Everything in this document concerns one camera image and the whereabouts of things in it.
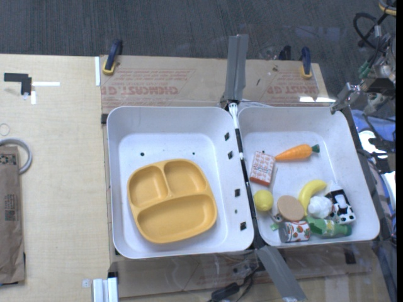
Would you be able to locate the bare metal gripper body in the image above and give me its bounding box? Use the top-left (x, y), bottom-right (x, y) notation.
top-left (360, 36), bottom-right (397, 98)

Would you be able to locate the orange carrot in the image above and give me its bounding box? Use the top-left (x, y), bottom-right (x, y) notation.
top-left (274, 143), bottom-right (321, 162)

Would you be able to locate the white plastic tray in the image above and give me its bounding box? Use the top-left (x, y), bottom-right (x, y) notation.
top-left (237, 105), bottom-right (381, 249)
top-left (106, 106), bottom-right (255, 260)

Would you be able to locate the yellow banana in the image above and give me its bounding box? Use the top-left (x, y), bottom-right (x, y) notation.
top-left (298, 179), bottom-right (328, 217)

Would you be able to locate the orange and white carton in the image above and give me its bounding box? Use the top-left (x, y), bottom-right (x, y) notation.
top-left (249, 150), bottom-right (276, 187)

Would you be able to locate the white garlic bulb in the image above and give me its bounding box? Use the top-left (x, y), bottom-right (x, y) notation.
top-left (307, 196), bottom-right (333, 220)

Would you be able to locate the black and white milk carton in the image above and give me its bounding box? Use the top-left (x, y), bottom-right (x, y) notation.
top-left (324, 186), bottom-right (357, 225)

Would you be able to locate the tan round biscuit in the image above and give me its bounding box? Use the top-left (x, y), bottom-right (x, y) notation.
top-left (276, 194), bottom-right (305, 222)

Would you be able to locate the yellow lemon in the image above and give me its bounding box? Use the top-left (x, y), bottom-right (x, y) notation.
top-left (253, 189), bottom-right (275, 213)

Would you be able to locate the green bottle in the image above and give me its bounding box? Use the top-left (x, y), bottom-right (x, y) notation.
top-left (305, 216), bottom-right (353, 240)

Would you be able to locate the white can with tomato print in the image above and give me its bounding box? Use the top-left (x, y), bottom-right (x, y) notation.
top-left (278, 220), bottom-right (312, 243)

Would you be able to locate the brown cardboard board red print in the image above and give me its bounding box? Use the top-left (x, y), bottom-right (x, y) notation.
top-left (99, 54), bottom-right (373, 298)

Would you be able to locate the yellow divided plate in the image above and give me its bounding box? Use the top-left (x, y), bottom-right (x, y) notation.
top-left (126, 158), bottom-right (219, 245)

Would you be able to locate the brown paper bag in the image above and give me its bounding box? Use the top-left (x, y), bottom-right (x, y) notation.
top-left (0, 146), bottom-right (26, 285)

